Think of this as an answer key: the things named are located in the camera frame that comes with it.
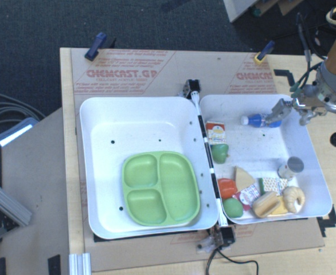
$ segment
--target wooden surface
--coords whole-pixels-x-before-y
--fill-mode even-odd
[[[62,48],[60,56],[68,191],[69,248],[70,253],[80,254],[84,252],[84,241],[75,136],[75,113],[73,109],[71,50]],[[268,62],[272,70],[288,69],[295,79],[300,78],[306,70],[303,56],[269,55]],[[273,76],[278,93],[288,95],[289,87],[286,78]],[[307,128],[336,211],[336,148],[329,142],[332,133],[336,132],[336,115],[329,113],[325,117],[316,117],[311,120]],[[326,235],[325,247],[321,249],[259,254],[236,257],[235,259],[239,261],[256,260],[260,266],[260,274],[336,274],[336,227],[326,229]],[[205,267],[206,261],[194,261],[94,274],[205,274]],[[210,274],[255,274],[255,271],[254,264],[237,265],[222,258],[213,260],[210,267]]]

